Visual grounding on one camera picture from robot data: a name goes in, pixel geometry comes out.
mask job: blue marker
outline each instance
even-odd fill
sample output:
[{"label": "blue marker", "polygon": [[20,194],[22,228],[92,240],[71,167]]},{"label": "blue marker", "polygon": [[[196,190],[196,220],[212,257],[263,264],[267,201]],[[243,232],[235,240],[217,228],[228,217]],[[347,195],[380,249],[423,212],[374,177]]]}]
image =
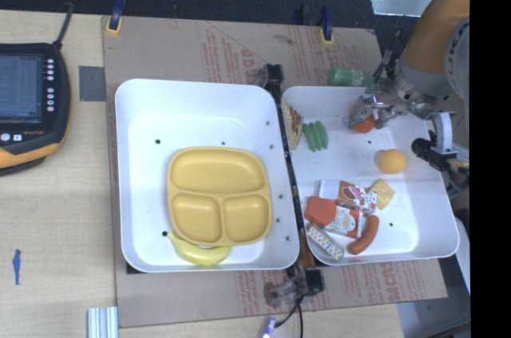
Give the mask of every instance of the blue marker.
[{"label": "blue marker", "polygon": [[19,268],[22,266],[22,251],[16,249],[13,258],[14,275],[16,276],[16,285],[20,285],[19,282]]}]

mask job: yellow plate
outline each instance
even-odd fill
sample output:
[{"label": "yellow plate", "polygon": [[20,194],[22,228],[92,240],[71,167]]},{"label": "yellow plate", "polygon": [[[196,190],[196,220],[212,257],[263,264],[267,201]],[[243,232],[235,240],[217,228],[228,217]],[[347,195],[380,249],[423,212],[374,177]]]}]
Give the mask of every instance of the yellow plate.
[{"label": "yellow plate", "polygon": [[192,147],[168,163],[172,227],[196,245],[247,245],[271,226],[267,173],[252,153],[228,147]]}]

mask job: screen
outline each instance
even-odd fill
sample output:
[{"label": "screen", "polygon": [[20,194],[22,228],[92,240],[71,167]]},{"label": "screen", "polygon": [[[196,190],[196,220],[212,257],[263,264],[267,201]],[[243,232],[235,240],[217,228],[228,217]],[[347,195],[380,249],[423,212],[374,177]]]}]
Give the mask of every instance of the screen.
[{"label": "screen", "polygon": [[42,63],[36,54],[0,54],[0,122],[41,123]]}]

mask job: blue clamp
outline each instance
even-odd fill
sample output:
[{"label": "blue clamp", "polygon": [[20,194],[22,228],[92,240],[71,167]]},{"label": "blue clamp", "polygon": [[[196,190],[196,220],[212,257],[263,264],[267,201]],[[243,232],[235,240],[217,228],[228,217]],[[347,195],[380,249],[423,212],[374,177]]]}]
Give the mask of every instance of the blue clamp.
[{"label": "blue clamp", "polygon": [[321,9],[321,39],[324,44],[332,44],[334,42],[332,13],[327,6]]},{"label": "blue clamp", "polygon": [[121,31],[121,14],[126,5],[126,0],[115,0],[113,2],[113,12],[106,23],[106,30],[111,34],[119,34]]}]

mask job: green bottle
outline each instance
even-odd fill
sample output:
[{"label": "green bottle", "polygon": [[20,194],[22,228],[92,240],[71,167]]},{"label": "green bottle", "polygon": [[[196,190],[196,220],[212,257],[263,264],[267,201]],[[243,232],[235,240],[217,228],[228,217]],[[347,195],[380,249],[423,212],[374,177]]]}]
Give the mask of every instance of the green bottle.
[{"label": "green bottle", "polygon": [[371,76],[362,70],[344,69],[338,66],[328,71],[328,83],[340,86],[367,86]]}]

